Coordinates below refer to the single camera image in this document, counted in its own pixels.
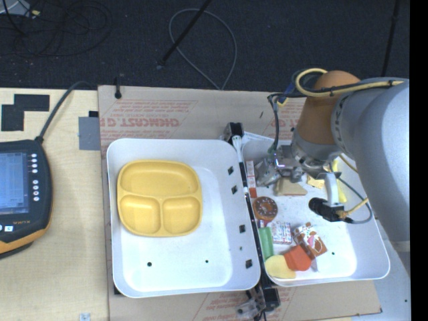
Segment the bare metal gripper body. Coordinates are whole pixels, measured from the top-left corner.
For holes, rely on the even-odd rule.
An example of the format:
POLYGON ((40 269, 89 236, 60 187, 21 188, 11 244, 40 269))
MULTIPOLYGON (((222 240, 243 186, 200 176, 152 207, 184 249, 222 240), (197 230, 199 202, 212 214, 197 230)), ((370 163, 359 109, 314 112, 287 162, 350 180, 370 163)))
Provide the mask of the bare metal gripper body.
POLYGON ((267 156, 267 183, 274 183, 280 178, 289 178, 292 183, 302 180, 304 173, 315 173, 323 167, 323 161, 314 159, 293 145, 270 147, 267 156))

